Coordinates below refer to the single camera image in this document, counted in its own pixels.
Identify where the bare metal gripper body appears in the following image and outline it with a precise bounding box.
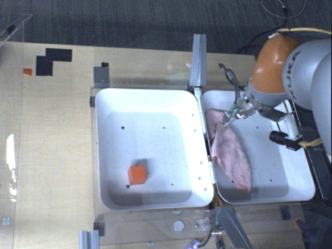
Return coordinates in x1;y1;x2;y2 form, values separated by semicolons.
230;94;263;119

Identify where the orange cube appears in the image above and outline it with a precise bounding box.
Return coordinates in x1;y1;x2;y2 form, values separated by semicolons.
127;164;148;186

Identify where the black cylinder on white bracket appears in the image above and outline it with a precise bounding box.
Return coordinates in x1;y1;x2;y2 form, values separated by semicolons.
269;107;303;151

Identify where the pink cloth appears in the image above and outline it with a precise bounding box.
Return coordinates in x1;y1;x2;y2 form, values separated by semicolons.
204;108;253;194

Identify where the white plastic tray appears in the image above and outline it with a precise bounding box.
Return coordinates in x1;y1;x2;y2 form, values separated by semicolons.
201;90;316;205
94;88;215;212

